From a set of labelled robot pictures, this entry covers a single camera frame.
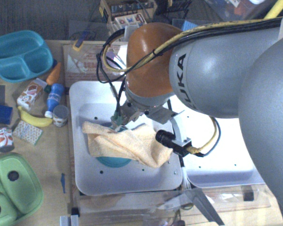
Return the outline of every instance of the white tray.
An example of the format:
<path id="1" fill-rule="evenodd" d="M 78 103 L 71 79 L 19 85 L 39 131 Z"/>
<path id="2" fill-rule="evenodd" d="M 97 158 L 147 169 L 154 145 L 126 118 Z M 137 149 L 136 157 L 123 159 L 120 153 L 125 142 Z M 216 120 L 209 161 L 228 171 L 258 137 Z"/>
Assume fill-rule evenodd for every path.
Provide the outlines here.
<path id="1" fill-rule="evenodd" d="M 115 82 L 118 90 L 121 82 Z M 182 173 L 178 156 L 172 154 L 169 162 L 154 169 L 131 161 L 120 168 L 111 168 L 90 156 L 87 136 L 82 132 L 85 121 L 109 123 L 113 115 L 116 100 L 110 86 L 97 81 L 79 81 L 69 91 L 74 156 L 75 181 L 78 189 L 85 195 L 103 195 L 133 192 L 174 190 L 182 182 Z M 137 122 L 129 123 L 134 128 L 142 123 L 151 125 L 155 131 L 165 129 L 172 131 L 171 123 L 161 125 L 154 123 L 146 116 Z"/>

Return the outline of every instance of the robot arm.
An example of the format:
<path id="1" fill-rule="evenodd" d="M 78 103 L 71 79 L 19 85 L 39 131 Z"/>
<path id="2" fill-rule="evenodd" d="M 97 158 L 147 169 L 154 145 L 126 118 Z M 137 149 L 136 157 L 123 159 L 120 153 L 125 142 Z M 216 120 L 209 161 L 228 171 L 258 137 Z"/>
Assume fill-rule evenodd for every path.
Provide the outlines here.
<path id="1" fill-rule="evenodd" d="M 127 67 L 143 66 L 127 74 L 122 123 L 142 114 L 160 123 L 171 120 L 177 115 L 163 104 L 174 94 L 210 117 L 239 118 L 250 156 L 283 206 L 282 21 L 232 22 L 186 34 L 167 24 L 137 29 L 129 39 Z M 180 132 L 168 136 L 184 148 L 189 140 Z"/>

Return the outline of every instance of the blue bowl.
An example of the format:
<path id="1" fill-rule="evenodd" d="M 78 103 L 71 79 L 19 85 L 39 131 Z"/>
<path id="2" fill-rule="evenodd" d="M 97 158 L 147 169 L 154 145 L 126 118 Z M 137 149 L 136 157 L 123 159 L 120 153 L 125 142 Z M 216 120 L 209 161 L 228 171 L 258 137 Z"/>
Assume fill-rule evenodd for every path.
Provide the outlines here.
<path id="1" fill-rule="evenodd" d="M 46 73 L 53 57 L 44 39 L 34 31 L 22 30 L 0 36 L 0 77 L 22 82 Z"/>
<path id="2" fill-rule="evenodd" d="M 121 127 L 119 131 L 126 130 L 126 128 Z M 108 157 L 108 156 L 100 156 L 96 158 L 100 163 L 104 164 L 107 167 L 111 168 L 120 168 L 127 165 L 131 159 L 121 158 L 121 157 Z"/>

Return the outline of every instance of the blue bottle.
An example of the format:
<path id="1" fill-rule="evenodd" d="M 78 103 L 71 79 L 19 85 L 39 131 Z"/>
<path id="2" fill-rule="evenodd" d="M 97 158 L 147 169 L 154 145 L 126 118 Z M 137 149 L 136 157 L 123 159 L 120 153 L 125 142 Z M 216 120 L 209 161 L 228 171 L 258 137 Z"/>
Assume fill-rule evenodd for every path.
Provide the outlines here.
<path id="1" fill-rule="evenodd" d="M 63 85 L 55 83 L 51 86 L 51 91 L 47 98 L 47 111 L 45 112 L 45 117 L 52 118 L 53 109 L 60 104 L 63 92 Z"/>

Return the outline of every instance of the green plastic sink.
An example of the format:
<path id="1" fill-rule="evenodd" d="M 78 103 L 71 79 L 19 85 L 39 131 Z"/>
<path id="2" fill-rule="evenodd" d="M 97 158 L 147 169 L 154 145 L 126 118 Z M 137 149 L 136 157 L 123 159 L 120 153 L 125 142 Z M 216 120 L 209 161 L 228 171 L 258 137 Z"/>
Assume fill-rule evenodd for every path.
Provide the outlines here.
<path id="1" fill-rule="evenodd" d="M 43 198 L 35 172 L 21 155 L 0 156 L 0 226 L 11 226 L 32 215 Z"/>

